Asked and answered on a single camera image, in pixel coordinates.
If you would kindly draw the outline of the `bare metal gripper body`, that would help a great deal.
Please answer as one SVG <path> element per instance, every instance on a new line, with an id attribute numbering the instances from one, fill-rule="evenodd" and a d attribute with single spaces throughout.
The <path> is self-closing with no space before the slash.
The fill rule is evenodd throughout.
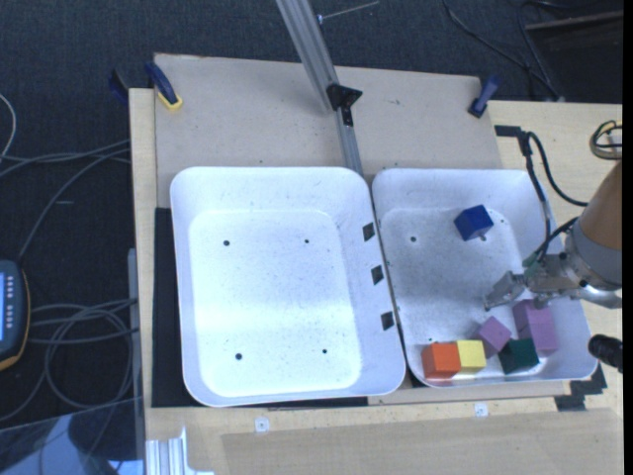
<path id="1" fill-rule="evenodd" d="M 580 276 L 569 252 L 539 255 L 532 253 L 523 262 L 523 283 L 533 296 L 536 308 L 545 308 L 550 301 L 568 297 L 581 298 L 588 283 Z"/>

